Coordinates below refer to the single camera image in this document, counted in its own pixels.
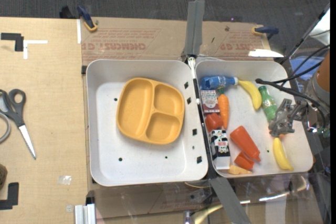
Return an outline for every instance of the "red pepper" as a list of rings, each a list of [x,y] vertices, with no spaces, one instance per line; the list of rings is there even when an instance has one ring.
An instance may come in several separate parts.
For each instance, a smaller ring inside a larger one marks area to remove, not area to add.
[[[235,158],[235,163],[243,169],[246,170],[251,170],[253,168],[254,165],[254,161],[250,160],[245,154],[244,152],[240,152],[238,154],[238,156]]]
[[[243,126],[239,126],[230,134],[230,139],[251,159],[260,162],[260,151]]]
[[[208,132],[223,126],[223,120],[217,113],[212,113],[205,118],[205,126]]]

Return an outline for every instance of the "scissor blade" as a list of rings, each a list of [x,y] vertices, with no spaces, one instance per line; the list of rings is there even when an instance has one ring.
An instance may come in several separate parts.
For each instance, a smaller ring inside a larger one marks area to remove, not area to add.
[[[31,153],[31,155],[33,156],[34,159],[36,159],[36,154],[35,154],[35,150],[33,148],[33,144],[31,143],[31,140],[30,140],[30,136],[28,134],[28,130],[27,130],[27,127],[25,125],[22,125],[19,127],[20,131],[21,131],[21,134],[23,136],[23,139],[25,140],[26,142],[26,145]]]

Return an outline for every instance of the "blue clamp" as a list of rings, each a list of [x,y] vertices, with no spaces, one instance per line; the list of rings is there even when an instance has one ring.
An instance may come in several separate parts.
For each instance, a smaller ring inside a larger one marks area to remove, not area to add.
[[[85,27],[90,31],[94,32],[97,30],[97,25],[92,21],[90,14],[82,6],[77,7],[79,17],[82,16],[84,19]]]
[[[261,36],[262,34],[269,34],[267,38],[271,39],[273,35],[277,35],[279,33],[279,29],[271,26],[262,26],[258,28],[252,27],[252,33],[258,36]]]

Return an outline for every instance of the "yellow divided plate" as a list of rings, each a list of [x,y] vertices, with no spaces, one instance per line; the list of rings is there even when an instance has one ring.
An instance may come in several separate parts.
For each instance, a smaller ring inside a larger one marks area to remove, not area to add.
[[[168,84],[134,78],[121,92],[117,126],[130,138],[153,144],[172,143],[181,132],[183,117],[184,98]]]

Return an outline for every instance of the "white tray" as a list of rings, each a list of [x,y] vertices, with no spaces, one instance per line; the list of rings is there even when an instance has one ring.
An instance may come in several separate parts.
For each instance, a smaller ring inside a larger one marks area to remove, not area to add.
[[[135,77],[167,83],[184,96],[184,122],[173,143],[149,144],[128,138],[118,130],[118,99],[125,83]],[[206,175],[202,126],[191,70],[186,64],[171,60],[96,60],[87,68],[87,90],[90,169],[98,184],[193,181]]]
[[[264,81],[276,81],[287,78],[287,73],[282,65],[272,61],[201,61],[196,66],[198,84],[203,77],[228,76],[238,77],[240,80],[252,81],[257,87],[255,80],[261,78]],[[275,102],[280,105],[284,98],[295,100],[292,95],[279,91],[272,86],[266,86]],[[229,138],[230,133],[239,127],[244,126],[251,138],[260,150],[261,162],[256,162],[252,174],[232,175],[226,170],[217,172],[228,178],[261,176],[271,174],[286,174],[307,172],[313,165],[312,152],[305,134],[303,125],[299,121],[293,122],[294,133],[289,133],[281,138],[287,157],[294,171],[282,170],[278,166],[272,150],[274,138],[269,134],[266,116],[260,108],[256,111],[253,108],[251,98],[240,86],[227,87],[224,92],[229,98],[229,124],[227,135],[229,139],[229,149],[231,154],[230,162],[234,165],[234,159],[239,154],[240,149]]]

